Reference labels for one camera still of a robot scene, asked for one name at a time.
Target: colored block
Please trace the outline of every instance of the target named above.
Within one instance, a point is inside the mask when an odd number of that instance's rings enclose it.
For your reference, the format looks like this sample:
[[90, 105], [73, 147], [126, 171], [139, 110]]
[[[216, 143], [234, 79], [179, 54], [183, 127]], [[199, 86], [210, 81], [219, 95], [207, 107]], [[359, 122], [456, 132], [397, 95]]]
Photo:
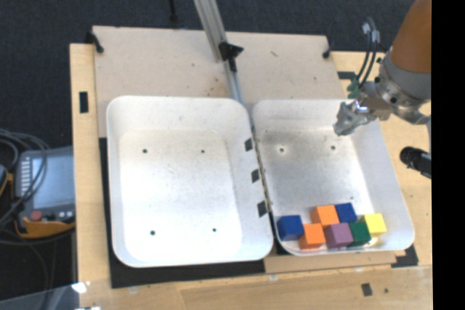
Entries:
[[338, 224], [339, 217], [337, 216], [336, 207], [334, 205], [319, 205], [313, 208], [310, 212], [310, 218], [314, 224], [322, 224], [325, 229], [331, 224]]
[[366, 222], [350, 222], [350, 232], [354, 238], [354, 242], [349, 244], [349, 247], [359, 247], [368, 243], [371, 240], [370, 232]]
[[328, 249], [345, 248], [354, 242], [347, 222], [329, 225], [324, 232]]
[[279, 238], [282, 241], [298, 240], [304, 234], [302, 219], [299, 215], [283, 216], [276, 223]]
[[326, 238], [321, 224], [304, 224], [304, 234], [299, 239], [300, 249], [315, 249], [325, 243]]
[[357, 214], [355, 214], [354, 206], [351, 203], [336, 204], [337, 216], [339, 222], [356, 222]]
[[360, 221], [366, 222], [371, 237], [378, 237], [387, 231], [383, 215], [380, 213], [363, 215]]

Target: small screen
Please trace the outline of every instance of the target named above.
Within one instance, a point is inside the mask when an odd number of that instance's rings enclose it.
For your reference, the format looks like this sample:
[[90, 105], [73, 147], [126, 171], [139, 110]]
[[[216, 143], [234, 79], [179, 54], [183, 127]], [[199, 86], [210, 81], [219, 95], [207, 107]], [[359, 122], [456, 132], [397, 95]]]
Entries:
[[[34, 177], [42, 164], [40, 155], [32, 159]], [[43, 182], [33, 196], [35, 209], [56, 205], [74, 204], [73, 157], [68, 155], [48, 155]]]

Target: wooden platform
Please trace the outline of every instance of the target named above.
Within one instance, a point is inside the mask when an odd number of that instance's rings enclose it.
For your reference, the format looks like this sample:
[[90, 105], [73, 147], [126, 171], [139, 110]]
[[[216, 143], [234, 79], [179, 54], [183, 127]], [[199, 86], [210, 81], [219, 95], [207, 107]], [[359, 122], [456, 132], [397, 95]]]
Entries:
[[[105, 135], [106, 105], [122, 94], [170, 95], [182, 90], [193, 96], [227, 97], [228, 90], [222, 65], [212, 61], [203, 32], [105, 27], [94, 32], [105, 48], [103, 54], [96, 54], [88, 44], [70, 46], [78, 278], [88, 286], [82, 306], [303, 309], [311, 304], [372, 309], [382, 303], [388, 309], [432, 307], [431, 181], [406, 169], [398, 159], [404, 146], [428, 149], [428, 135], [426, 128], [397, 118], [381, 127], [415, 226], [418, 266], [392, 269], [391, 264], [405, 255], [403, 251], [348, 253], [331, 259], [271, 253], [265, 259], [266, 274], [111, 289], [98, 147], [99, 136]], [[337, 72], [356, 71], [363, 61], [363, 54], [351, 52], [322, 59], [327, 47], [324, 36], [228, 33], [228, 38], [245, 48], [238, 62], [248, 107], [264, 97], [344, 98], [349, 81], [340, 81]], [[213, 80], [206, 78], [212, 64]], [[84, 92], [89, 107], [82, 113], [79, 103]]]

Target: orange block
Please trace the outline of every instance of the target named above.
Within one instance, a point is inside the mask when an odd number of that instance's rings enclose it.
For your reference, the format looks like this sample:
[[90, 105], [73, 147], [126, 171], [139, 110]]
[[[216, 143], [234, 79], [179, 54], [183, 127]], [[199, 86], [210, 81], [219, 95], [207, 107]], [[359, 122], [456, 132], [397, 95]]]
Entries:
[[299, 239], [300, 249], [319, 248], [325, 243], [325, 233], [321, 224], [304, 224], [304, 234]]
[[339, 217], [334, 204], [319, 205], [313, 208], [312, 212], [310, 212], [310, 218], [314, 224], [322, 224], [324, 229], [329, 225], [339, 223]]

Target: black clamp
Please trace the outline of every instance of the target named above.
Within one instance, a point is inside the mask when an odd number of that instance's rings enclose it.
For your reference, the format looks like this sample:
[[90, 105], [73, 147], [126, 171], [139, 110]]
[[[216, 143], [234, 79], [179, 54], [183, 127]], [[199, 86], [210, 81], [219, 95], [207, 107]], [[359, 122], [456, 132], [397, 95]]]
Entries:
[[235, 64], [235, 58], [244, 50], [241, 46], [234, 46], [232, 44], [223, 41], [219, 45], [219, 53], [223, 61], [228, 61], [232, 72], [237, 73], [238, 67]]
[[334, 40], [332, 38], [328, 38], [328, 49], [325, 50], [322, 54], [322, 57], [326, 60], [329, 58], [329, 54], [334, 48]]
[[97, 50], [98, 53], [103, 53], [103, 51], [104, 51], [103, 47], [100, 45], [99, 39], [91, 31], [87, 31], [86, 44], [94, 44], [95, 49]]

